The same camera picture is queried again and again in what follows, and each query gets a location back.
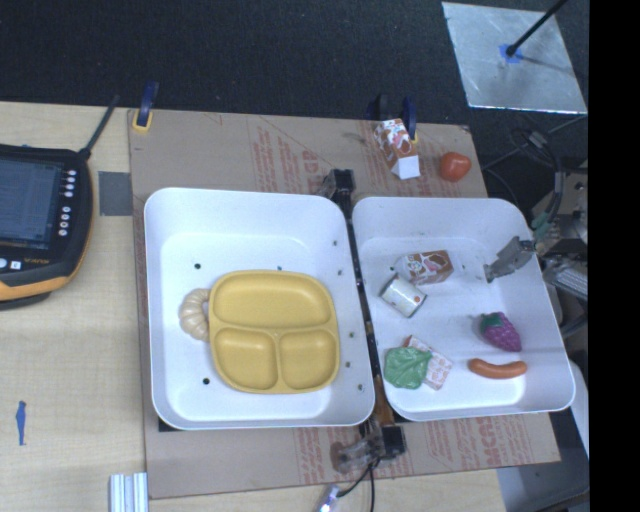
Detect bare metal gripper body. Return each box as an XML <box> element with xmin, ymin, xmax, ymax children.
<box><xmin>535</xmin><ymin>233</ymin><xmax>590</xmax><ymax>302</ymax></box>

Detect white plastic tray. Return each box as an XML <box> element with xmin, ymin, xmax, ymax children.
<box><xmin>351</xmin><ymin>196</ymin><xmax>577</xmax><ymax>423</ymax></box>
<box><xmin>143</xmin><ymin>187</ymin><xmax>376</xmax><ymax>431</ymax></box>

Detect purple grapes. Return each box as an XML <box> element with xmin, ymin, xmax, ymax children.
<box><xmin>472</xmin><ymin>312</ymin><xmax>523</xmax><ymax>353</ymax></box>

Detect small orange and white carton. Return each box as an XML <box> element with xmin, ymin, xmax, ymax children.
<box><xmin>394</xmin><ymin>249</ymin><xmax>456</xmax><ymax>287</ymax></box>

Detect red tomato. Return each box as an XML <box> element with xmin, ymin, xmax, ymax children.
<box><xmin>439</xmin><ymin>151</ymin><xmax>473</xmax><ymax>183</ymax></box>

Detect orange sausage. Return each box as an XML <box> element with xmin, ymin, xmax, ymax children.
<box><xmin>467</xmin><ymin>357</ymin><xmax>529</xmax><ymax>381</ymax></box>

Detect white can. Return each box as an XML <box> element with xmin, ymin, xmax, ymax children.
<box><xmin>379</xmin><ymin>274</ymin><xmax>428</xmax><ymax>319</ymax></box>

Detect orange and white packet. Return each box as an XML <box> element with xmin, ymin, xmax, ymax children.
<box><xmin>402</xmin><ymin>335</ymin><xmax>454</xmax><ymax>392</ymax></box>

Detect green lettuce leaf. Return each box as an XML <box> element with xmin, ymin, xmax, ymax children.
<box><xmin>383</xmin><ymin>346</ymin><xmax>434</xmax><ymax>391</ymax></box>

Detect thin black rod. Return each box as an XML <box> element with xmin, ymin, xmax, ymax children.
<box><xmin>342</xmin><ymin>195</ymin><xmax>387</xmax><ymax>427</ymax></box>

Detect tall orange and white carton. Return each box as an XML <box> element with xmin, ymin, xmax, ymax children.
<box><xmin>373</xmin><ymin>117</ymin><xmax>420</xmax><ymax>181</ymax></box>

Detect yellow divided plate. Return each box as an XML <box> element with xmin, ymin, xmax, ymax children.
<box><xmin>207</xmin><ymin>269</ymin><xmax>342</xmax><ymax>396</ymax></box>

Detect brown cardboard board red print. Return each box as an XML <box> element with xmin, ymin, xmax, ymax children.
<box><xmin>126</xmin><ymin>108</ymin><xmax>562</xmax><ymax>500</ymax></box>

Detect beige doughnut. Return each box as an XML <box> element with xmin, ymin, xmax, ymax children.
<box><xmin>178</xmin><ymin>288</ymin><xmax>213</xmax><ymax>343</ymax></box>

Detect black block with thin wires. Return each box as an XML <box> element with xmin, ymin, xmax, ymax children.
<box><xmin>329</xmin><ymin>168</ymin><xmax>357</xmax><ymax>202</ymax></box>
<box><xmin>381</xmin><ymin>425</ymin><xmax>406</xmax><ymax>459</ymax></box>

